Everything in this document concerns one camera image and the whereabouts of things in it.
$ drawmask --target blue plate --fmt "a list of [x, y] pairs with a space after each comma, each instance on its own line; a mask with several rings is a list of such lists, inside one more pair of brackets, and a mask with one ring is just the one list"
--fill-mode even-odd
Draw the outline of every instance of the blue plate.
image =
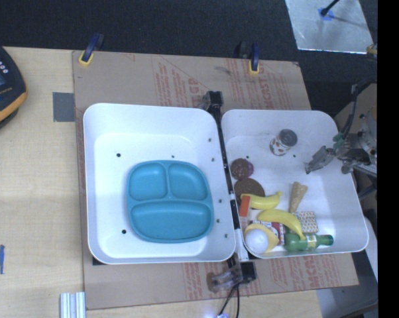
[[207, 179], [187, 162], [137, 164], [127, 177], [127, 208], [134, 232], [152, 242], [198, 240], [213, 224]]

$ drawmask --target green bottle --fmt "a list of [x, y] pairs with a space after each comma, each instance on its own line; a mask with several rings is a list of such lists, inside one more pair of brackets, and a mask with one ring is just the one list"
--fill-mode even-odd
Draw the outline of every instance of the green bottle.
[[305, 236], [305, 240], [300, 240], [300, 237], [295, 233], [285, 233], [284, 248], [288, 251], [312, 251], [320, 245], [333, 244], [333, 237], [331, 235], [305, 234]]

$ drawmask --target yellow and black device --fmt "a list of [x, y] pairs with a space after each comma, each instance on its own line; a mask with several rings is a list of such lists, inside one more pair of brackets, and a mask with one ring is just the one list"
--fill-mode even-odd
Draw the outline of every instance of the yellow and black device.
[[0, 46], [0, 128], [27, 98], [26, 83], [12, 57]]

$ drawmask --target can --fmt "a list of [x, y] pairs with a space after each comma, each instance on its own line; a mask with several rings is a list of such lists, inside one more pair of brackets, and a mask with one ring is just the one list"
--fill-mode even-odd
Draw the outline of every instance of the can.
[[291, 147], [295, 146], [298, 141], [297, 135], [293, 130], [283, 129], [276, 138], [270, 141], [270, 150], [277, 156], [283, 156]]

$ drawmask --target white ball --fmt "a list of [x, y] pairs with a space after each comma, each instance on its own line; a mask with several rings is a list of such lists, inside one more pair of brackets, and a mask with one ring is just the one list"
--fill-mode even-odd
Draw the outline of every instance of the white ball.
[[262, 230], [252, 229], [245, 235], [245, 244], [247, 244], [251, 252], [262, 254], [267, 250], [268, 238]]

